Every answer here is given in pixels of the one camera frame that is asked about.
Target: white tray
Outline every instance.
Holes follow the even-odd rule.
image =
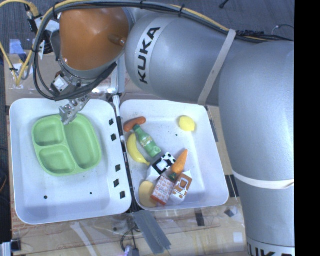
[[[229,190],[218,153],[216,141],[203,106],[178,103],[167,100],[127,100],[120,106],[123,124],[128,120],[145,117],[141,128],[149,133],[156,144],[165,152],[178,158],[183,149],[188,149],[185,170],[191,169],[193,181],[182,204],[170,200],[165,206],[148,208],[140,204],[139,186],[146,179],[148,167],[128,157],[132,176],[134,196],[145,210],[161,211],[202,208],[223,205],[229,198]],[[183,131],[179,127],[179,117],[189,116],[196,123],[195,131]],[[128,139],[132,133],[126,132]],[[140,144],[137,145],[143,156],[151,161]]]
[[[10,108],[15,210],[27,224],[122,214],[132,202],[115,112],[105,101],[90,100],[81,111],[91,121],[99,139],[102,150],[99,165],[69,176],[53,176],[42,169],[34,150],[32,127],[37,120],[58,114],[59,106],[66,103],[66,100],[20,99]]]

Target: green plate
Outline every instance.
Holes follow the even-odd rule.
[[[95,129],[83,114],[68,125],[58,114],[41,118],[32,127],[32,141],[42,168],[54,176],[85,172],[101,161]]]

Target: cable strap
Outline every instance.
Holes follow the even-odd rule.
[[[182,10],[185,8],[185,4],[183,4],[182,6],[181,6],[181,9],[180,9],[180,11],[179,11],[179,17],[181,17],[181,14],[182,14]]]
[[[218,58],[216,59],[215,64],[210,72],[210,75],[207,78],[205,85],[204,85],[204,88],[199,96],[198,105],[201,105],[201,106],[206,105],[208,96],[209,96],[212,88],[214,87],[214,83],[218,77],[218,74],[219,74],[223,64],[225,63],[226,57],[229,53],[229,50],[232,46],[232,43],[235,40],[235,37],[236,37],[236,31],[233,29],[230,29],[229,33],[224,41],[224,44],[221,48],[221,51],[218,55]]]
[[[253,178],[248,178],[240,175],[239,173],[232,170],[234,177],[238,180],[251,185],[253,187],[257,187],[260,189],[269,189],[269,190],[284,190],[291,186],[295,185],[295,179],[286,179],[286,180],[258,180]]]

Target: table surface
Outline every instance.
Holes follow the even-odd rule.
[[[16,55],[10,56],[13,63],[19,61]],[[54,56],[43,60],[45,79],[51,79],[56,73],[52,66]],[[21,98],[41,98],[33,87],[32,77],[24,81],[24,88],[13,88],[12,75],[5,70],[6,105],[10,106]],[[156,99],[137,88],[130,79],[126,80],[125,93],[121,102],[129,99]],[[224,174],[227,179],[232,176],[232,168],[221,127],[219,108],[208,107],[208,116],[214,127],[216,144]],[[10,122],[7,119],[9,152]],[[11,155],[9,156],[12,173]],[[44,225],[28,225],[16,214],[14,204],[14,186],[10,175],[12,236],[20,240],[21,250],[14,255],[123,255],[120,240],[128,230],[130,214],[107,216],[77,221],[67,221]],[[226,204],[216,207],[188,210],[166,210],[152,213],[159,226],[171,242],[167,255],[224,255],[244,256],[246,252],[245,225],[239,195],[231,191]],[[134,231],[135,243],[140,255],[152,255],[146,240],[141,233]],[[124,245],[133,245],[132,235],[125,237]]]

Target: yellow cable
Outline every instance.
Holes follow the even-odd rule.
[[[173,5],[173,4],[172,4],[171,6],[174,6],[174,7],[177,7],[177,8],[181,8],[181,6],[178,6],[178,5]],[[189,12],[189,13],[191,13],[191,14],[194,14],[194,15],[199,16],[199,17],[202,18],[203,20],[206,20],[207,22],[210,22],[210,23],[214,24],[215,26],[217,26],[218,28],[220,28],[220,29],[222,29],[222,30],[224,30],[224,31],[226,31],[226,32],[228,32],[228,31],[230,30],[229,28],[227,28],[227,27],[219,24],[218,22],[214,21],[213,19],[210,19],[209,17],[207,17],[207,16],[205,16],[205,15],[199,13],[199,12],[196,12],[196,11],[191,10],[191,9],[188,9],[188,8],[183,8],[183,10],[184,10],[184,11],[187,11],[187,12]],[[258,37],[253,37],[253,36],[244,36],[244,38],[254,39],[254,40],[260,40],[260,41],[268,41],[268,40],[266,40],[266,39],[264,39],[264,38],[258,38]]]
[[[32,12],[33,16],[37,17],[40,14],[38,11],[38,8],[32,2],[28,2],[25,0],[6,0],[6,1],[3,1],[2,3],[0,3],[0,8],[5,6],[6,4],[10,4],[10,3],[26,4],[30,7],[30,11]]]
[[[40,13],[38,11],[38,8],[32,2],[28,2],[28,1],[25,1],[25,0],[6,0],[6,1],[3,1],[2,3],[0,3],[0,8],[5,6],[6,4],[10,4],[10,3],[26,4],[26,5],[28,5],[30,7],[30,11],[32,12],[33,16],[37,17],[37,16],[40,15]],[[9,57],[8,57],[8,55],[7,55],[6,51],[5,51],[5,48],[2,45],[1,41],[0,41],[0,49],[1,49],[2,53],[3,53],[3,56],[4,56],[5,60],[8,62],[10,69],[14,69],[14,66],[13,66],[12,62],[10,61],[10,59],[9,59]],[[14,81],[15,81],[15,84],[17,86],[19,86],[19,84],[20,84],[20,81],[22,79],[22,76],[23,76],[28,64],[29,64],[31,56],[32,56],[32,51],[29,53],[26,61],[24,62],[18,78],[17,78],[16,72],[14,70],[12,70]]]
[[[0,42],[0,49],[1,51],[3,52],[3,56],[6,60],[6,62],[8,62],[8,65],[9,65],[9,68],[12,69],[12,75],[14,77],[14,81],[16,82],[17,81],[17,75],[16,75],[16,72],[14,71],[14,65],[12,64],[11,60],[9,59],[7,53],[5,52],[5,49],[4,49],[4,46],[2,45],[2,43]]]
[[[83,1],[83,0],[67,0],[67,1],[64,1],[64,2],[61,2],[61,3],[56,4],[56,5],[55,5],[55,8],[59,8],[59,7],[65,6],[65,5],[67,5],[67,4],[77,3],[77,2],[80,2],[80,1]],[[43,16],[43,19],[42,19],[42,20],[44,20],[45,17],[48,16],[49,13],[51,13],[52,11],[53,11],[53,8],[51,7],[51,8],[45,13],[45,15]],[[16,80],[16,85],[17,85],[17,86],[20,84],[20,81],[21,81],[21,79],[22,79],[22,76],[23,76],[25,70],[26,70],[27,67],[28,67],[28,64],[29,64],[29,61],[30,61],[30,59],[31,59],[32,54],[33,54],[33,52],[30,51],[28,57],[26,58],[26,61],[24,62],[23,66],[22,66],[22,68],[21,68],[21,70],[20,70],[20,75],[19,75],[18,79]]]

